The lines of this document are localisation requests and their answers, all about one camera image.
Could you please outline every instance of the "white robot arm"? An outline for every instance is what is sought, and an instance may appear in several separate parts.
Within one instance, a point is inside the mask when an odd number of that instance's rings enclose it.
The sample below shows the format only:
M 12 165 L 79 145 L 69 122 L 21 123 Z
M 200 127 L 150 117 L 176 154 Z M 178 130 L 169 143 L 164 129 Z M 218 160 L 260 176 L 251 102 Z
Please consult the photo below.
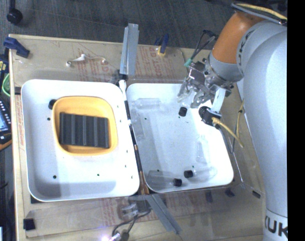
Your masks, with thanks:
M 238 82 L 264 180 L 265 241 L 288 239 L 286 62 L 287 27 L 236 12 L 221 32 L 205 67 L 200 69 L 192 63 L 178 93 L 179 101 L 192 89 L 195 96 L 190 107 L 197 108 L 216 98 L 220 89 L 228 96 Z M 209 113 L 212 116 L 219 111 L 210 108 Z

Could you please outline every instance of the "yellow cable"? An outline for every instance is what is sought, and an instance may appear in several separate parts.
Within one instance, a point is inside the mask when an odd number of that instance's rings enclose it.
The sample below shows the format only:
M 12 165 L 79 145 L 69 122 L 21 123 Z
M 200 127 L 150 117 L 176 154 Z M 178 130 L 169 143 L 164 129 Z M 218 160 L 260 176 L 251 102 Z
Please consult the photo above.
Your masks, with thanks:
M 252 9 L 256 9 L 256 10 L 259 10 L 259 11 L 263 11 L 263 12 L 272 14 L 272 15 L 280 18 L 280 19 L 287 20 L 287 17 L 285 17 L 284 15 L 279 14 L 279 13 L 277 13 L 277 12 L 271 10 L 271 9 L 265 8 L 265 7 L 253 6 L 253 5 L 248 5 L 248 4 L 237 4 L 237 5 L 252 8 Z
M 234 132 L 232 132 L 230 130 L 229 127 L 227 127 L 225 124 L 223 124 L 218 118 L 216 117 L 212 117 L 213 123 L 214 124 L 218 124 L 219 126 L 222 126 L 224 129 L 226 129 L 228 131 L 229 134 L 231 134 L 239 143 L 239 145 L 241 146 L 241 148 L 244 148 L 244 144 L 241 142 L 240 138 L 238 136 L 236 136 L 234 134 Z
M 239 120 L 240 120 L 241 114 L 243 112 L 243 106 L 244 106 L 244 100 L 242 101 L 241 107 L 238 110 L 238 116 L 237 116 L 236 133 L 237 133 L 238 137 L 239 137 Z

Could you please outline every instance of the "transparent plastic object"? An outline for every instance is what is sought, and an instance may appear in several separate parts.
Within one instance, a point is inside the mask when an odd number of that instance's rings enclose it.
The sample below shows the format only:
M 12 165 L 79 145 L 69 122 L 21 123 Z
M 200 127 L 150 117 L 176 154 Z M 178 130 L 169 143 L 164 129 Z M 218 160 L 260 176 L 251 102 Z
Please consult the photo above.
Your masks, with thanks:
M 189 181 L 205 181 L 209 180 L 217 174 L 217 169 L 214 167 L 196 167 L 191 170 L 185 170 L 183 175 Z
M 132 106 L 138 109 L 153 109 L 160 107 L 158 98 L 139 98 L 132 102 Z
M 173 177 L 169 172 L 158 170 L 149 171 L 146 181 L 151 188 L 180 187 L 182 185 L 182 179 Z
M 202 164 L 209 163 L 209 145 L 208 141 L 204 135 L 198 136 L 197 143 L 196 143 L 196 161 Z
M 136 140 L 138 141 L 143 140 L 145 135 L 142 127 L 140 114 L 135 109 L 132 109 L 130 115 L 131 115 L 131 124 L 134 130 Z

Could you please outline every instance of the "white tray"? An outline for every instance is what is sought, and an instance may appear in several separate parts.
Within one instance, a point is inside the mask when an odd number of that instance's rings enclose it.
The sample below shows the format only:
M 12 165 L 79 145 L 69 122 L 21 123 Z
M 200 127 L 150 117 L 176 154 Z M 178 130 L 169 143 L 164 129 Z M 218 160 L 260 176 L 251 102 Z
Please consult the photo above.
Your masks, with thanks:
M 48 103 L 64 96 L 96 96 L 112 107 L 118 145 L 110 153 L 71 156 L 54 142 Z M 121 90 L 110 83 L 29 80 L 22 87 L 29 191 L 40 201 L 130 196 L 138 168 Z
M 189 109 L 185 117 L 179 116 L 181 104 L 176 96 L 180 84 L 132 84 L 127 90 L 130 111 L 140 116 L 144 132 L 137 138 L 139 128 L 134 125 L 143 173 L 148 186 L 155 192 L 165 193 L 229 184 L 234 177 L 233 168 L 221 133 L 201 121 L 198 108 Z M 161 104 L 153 109 L 139 109 L 132 102 L 139 98 L 159 98 Z M 201 106 L 211 107 L 210 101 Z M 196 156 L 198 138 L 204 135 L 203 155 Z M 211 176 L 185 178 L 185 170 L 210 170 Z M 149 173 L 180 178 L 182 186 L 155 185 Z

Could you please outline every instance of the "gray carpet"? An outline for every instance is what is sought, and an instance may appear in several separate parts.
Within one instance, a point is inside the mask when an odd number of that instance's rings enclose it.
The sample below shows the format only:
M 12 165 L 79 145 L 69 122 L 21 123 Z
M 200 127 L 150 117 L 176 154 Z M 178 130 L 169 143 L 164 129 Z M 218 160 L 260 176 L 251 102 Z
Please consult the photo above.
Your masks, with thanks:
M 139 25 L 139 44 L 153 45 L 168 33 L 169 46 L 195 48 L 203 29 L 219 34 L 234 13 L 231 0 L 16 0 L 24 18 L 15 26 L 6 19 L 9 1 L 0 0 L 0 53 L 10 33 L 122 42 L 128 23 Z M 5 183 L 4 164 L 1 152 L 0 186 Z M 4 188 L 0 190 L 2 213 L 5 197 Z

